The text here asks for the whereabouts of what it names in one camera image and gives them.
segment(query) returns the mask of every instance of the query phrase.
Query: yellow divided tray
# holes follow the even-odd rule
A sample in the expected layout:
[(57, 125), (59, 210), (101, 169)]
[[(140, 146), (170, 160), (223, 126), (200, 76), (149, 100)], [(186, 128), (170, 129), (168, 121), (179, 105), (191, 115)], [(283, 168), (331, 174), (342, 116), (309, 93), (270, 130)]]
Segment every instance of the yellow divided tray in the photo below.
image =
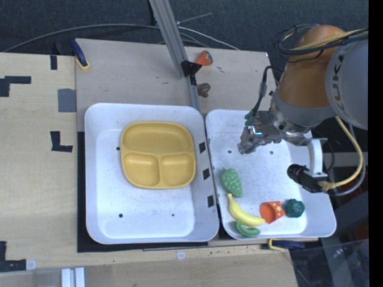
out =
[(120, 152), (125, 177), (137, 187), (179, 188), (196, 174), (192, 135), (178, 123), (132, 123), (123, 130)]

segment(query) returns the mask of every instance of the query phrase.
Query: green toy vegetable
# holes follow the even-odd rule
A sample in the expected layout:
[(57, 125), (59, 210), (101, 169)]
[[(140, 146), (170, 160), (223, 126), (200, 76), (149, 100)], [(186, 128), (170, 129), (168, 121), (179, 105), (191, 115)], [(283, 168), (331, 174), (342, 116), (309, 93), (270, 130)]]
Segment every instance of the green toy vegetable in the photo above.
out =
[(235, 227), (242, 235), (247, 237), (257, 237), (261, 233), (258, 228), (247, 227), (238, 220), (235, 221)]
[(235, 197), (242, 197), (242, 184), (235, 169), (222, 168), (220, 181), (223, 187)]
[(290, 199), (285, 205), (285, 213), (288, 217), (298, 218), (305, 211), (305, 205), (302, 201)]

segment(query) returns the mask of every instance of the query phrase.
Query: white cable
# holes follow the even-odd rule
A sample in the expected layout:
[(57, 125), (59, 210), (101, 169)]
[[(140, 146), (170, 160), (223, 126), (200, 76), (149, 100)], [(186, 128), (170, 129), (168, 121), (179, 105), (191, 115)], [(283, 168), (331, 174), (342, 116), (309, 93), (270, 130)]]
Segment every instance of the white cable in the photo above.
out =
[(201, 32), (198, 32), (198, 31), (195, 31), (195, 30), (192, 30), (192, 29), (189, 29), (189, 28), (184, 28), (182, 26), (180, 26), (179, 28), (182, 29), (182, 30), (186, 30), (186, 31), (189, 31), (189, 32), (193, 32), (193, 33), (199, 34), (199, 35), (204, 36), (206, 38), (209, 38), (209, 39), (211, 39), (213, 41), (219, 42), (220, 44), (226, 45), (226, 46), (228, 46), (228, 47), (230, 47), (230, 48), (232, 48), (234, 50), (239, 50), (237, 47), (234, 47), (233, 45), (226, 44), (223, 41), (219, 41), (219, 40), (217, 40), (217, 39), (215, 39), (215, 38), (213, 38), (211, 36), (205, 35), (205, 34), (203, 34)]

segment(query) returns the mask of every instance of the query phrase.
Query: toy banana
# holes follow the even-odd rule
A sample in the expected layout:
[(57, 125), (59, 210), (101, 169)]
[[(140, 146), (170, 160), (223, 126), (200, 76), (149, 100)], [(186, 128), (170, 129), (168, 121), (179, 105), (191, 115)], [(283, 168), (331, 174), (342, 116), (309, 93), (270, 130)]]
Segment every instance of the toy banana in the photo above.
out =
[(227, 194), (227, 197), (229, 198), (229, 212), (236, 220), (238, 220), (244, 225), (247, 225), (248, 227), (255, 227), (257, 225), (265, 223), (265, 219), (263, 219), (262, 217), (246, 213), (239, 206), (239, 204), (234, 201), (231, 193)]

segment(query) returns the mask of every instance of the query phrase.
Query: white container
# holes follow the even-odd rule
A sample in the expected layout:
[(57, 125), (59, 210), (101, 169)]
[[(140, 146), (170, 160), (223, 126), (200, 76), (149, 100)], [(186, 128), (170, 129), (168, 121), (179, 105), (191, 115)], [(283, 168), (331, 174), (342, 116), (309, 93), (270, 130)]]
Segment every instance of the white container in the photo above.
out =
[(247, 113), (217, 109), (211, 111), (205, 121), (224, 229), (235, 239), (248, 239), (236, 230), (235, 220), (229, 213), (227, 191), (220, 184), (222, 168), (234, 168), (243, 191), (243, 196), (235, 200), (246, 212), (260, 216), (259, 206), (269, 201), (280, 201), (283, 205), (288, 199), (296, 199), (305, 205), (305, 211), (299, 218), (283, 216), (259, 226), (261, 233), (258, 239), (331, 236), (336, 229), (336, 220), (330, 197), (325, 193), (309, 193), (287, 176), (291, 164), (309, 167), (307, 147), (282, 141), (241, 154), (237, 144), (241, 141)]
[[(196, 151), (196, 176), (182, 188), (130, 184), (121, 166), (120, 137), (137, 121), (186, 127)], [(205, 242), (219, 228), (203, 117), (189, 106), (97, 103), (85, 114), (86, 227), (103, 244)]]

